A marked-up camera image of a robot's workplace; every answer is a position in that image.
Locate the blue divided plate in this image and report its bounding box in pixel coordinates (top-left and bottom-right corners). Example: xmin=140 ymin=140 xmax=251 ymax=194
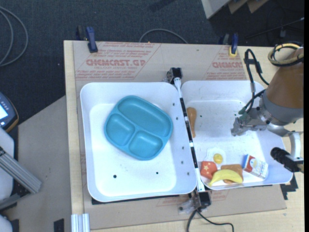
xmin=103 ymin=95 xmax=174 ymax=161

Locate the brown cardboard board red print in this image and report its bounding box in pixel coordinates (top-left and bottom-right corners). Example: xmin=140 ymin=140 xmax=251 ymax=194
xmin=72 ymin=41 xmax=294 ymax=223

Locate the black block with thin wires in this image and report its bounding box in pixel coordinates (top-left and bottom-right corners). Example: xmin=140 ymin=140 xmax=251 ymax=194
xmin=187 ymin=191 xmax=213 ymax=213
xmin=166 ymin=67 xmax=183 ymax=85

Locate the thin black and white rod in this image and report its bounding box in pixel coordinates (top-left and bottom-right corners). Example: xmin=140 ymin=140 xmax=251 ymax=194
xmin=174 ymin=77 xmax=206 ymax=192

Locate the white plastic tray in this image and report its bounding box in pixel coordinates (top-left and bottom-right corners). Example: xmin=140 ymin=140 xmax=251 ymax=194
xmin=180 ymin=80 xmax=294 ymax=191
xmin=79 ymin=81 xmax=198 ymax=203

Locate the white and yellow fried egg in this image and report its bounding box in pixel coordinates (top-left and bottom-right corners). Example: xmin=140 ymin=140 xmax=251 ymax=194
xmin=205 ymin=147 xmax=227 ymax=165

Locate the red cube with yellow star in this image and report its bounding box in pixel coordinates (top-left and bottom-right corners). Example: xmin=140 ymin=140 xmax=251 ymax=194
xmin=199 ymin=160 xmax=218 ymax=180

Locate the brown toast slice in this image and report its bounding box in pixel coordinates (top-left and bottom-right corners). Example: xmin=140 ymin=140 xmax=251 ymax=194
xmin=220 ymin=163 xmax=244 ymax=185

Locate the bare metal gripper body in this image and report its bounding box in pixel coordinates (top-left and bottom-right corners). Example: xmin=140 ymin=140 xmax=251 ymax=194
xmin=240 ymin=107 xmax=291 ymax=138

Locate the black cylinder on white bracket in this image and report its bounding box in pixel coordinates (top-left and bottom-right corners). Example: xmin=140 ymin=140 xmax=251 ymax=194
xmin=270 ymin=131 xmax=304 ymax=174

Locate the white blue red carton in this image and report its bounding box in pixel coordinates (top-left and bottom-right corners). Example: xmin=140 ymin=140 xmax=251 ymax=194
xmin=241 ymin=154 xmax=269 ymax=180

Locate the yellow banana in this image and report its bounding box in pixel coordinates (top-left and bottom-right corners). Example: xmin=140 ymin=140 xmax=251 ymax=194
xmin=208 ymin=169 xmax=244 ymax=188

